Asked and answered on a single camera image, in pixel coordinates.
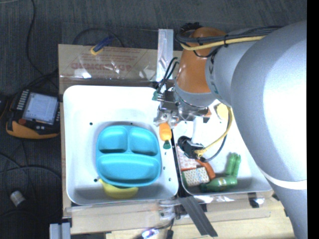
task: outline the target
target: yellow cable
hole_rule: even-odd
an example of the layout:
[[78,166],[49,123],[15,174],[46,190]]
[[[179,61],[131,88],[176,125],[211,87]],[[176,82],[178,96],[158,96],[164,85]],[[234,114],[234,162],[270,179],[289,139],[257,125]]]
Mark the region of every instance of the yellow cable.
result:
[[236,38],[236,39],[229,39],[229,40],[226,40],[225,42],[224,41],[212,42],[212,43],[208,43],[208,44],[204,44],[204,45],[200,45],[200,46],[195,46],[195,47],[188,47],[185,44],[181,43],[181,46],[185,50],[194,51],[194,50],[212,48],[215,46],[220,46],[220,45],[225,45],[225,44],[232,44],[232,43],[238,43],[238,42],[249,42],[249,41],[259,41],[259,40],[263,39],[264,37],[265,37],[265,35],[254,36],[254,37],[242,37],[242,38]]
[[221,139],[223,139],[227,135],[227,133],[230,129],[230,126],[232,124],[232,121],[233,121],[233,113],[231,111],[231,108],[227,106],[227,109],[228,109],[229,122],[228,122],[228,126],[226,128],[226,131],[216,141],[212,142],[209,146],[204,147],[203,149],[195,150],[194,152],[195,152],[195,154],[197,154],[198,157],[201,157],[211,146],[213,146],[214,144],[219,142]]

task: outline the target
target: white ring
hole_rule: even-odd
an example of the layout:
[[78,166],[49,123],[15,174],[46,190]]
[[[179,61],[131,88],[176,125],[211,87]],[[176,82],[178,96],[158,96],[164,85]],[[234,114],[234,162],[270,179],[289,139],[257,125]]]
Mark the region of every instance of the white ring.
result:
[[275,185],[286,188],[286,189],[295,189],[295,190],[304,190],[307,189],[307,179],[302,181],[281,181],[271,177],[269,174],[265,173],[260,167],[258,167],[261,173],[266,177],[267,180],[274,183]]

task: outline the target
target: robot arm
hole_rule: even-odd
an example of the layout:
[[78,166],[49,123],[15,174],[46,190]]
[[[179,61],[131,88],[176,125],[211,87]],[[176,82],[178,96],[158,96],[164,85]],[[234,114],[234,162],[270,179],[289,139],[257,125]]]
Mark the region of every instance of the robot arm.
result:
[[[199,28],[181,41],[185,49],[175,85],[164,93],[174,106],[167,109],[163,98],[157,119],[173,115],[174,126],[181,120],[206,118],[215,99],[231,107],[248,150],[291,219],[296,238],[307,238],[307,22],[228,35]],[[196,158],[202,146],[182,140],[195,146],[189,155]]]

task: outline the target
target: dark floor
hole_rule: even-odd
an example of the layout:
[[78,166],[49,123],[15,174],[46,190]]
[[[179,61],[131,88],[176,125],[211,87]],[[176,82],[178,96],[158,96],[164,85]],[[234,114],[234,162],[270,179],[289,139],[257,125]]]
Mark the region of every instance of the dark floor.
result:
[[[307,0],[0,0],[0,95],[12,97],[58,66],[57,45],[89,27],[120,31],[126,47],[157,48],[156,30],[198,21],[225,32],[307,19]],[[89,31],[77,44],[103,36]],[[44,90],[57,92],[57,75]],[[48,238],[61,217],[60,138],[14,138],[0,121],[0,238]],[[29,209],[9,195],[20,190]]]

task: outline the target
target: blue divided plate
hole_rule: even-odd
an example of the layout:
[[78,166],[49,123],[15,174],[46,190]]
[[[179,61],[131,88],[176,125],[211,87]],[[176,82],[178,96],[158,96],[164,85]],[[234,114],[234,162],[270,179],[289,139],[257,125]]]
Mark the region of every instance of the blue divided plate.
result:
[[139,126],[108,126],[98,136],[96,167],[101,179],[114,186],[147,186],[160,176],[159,141]]

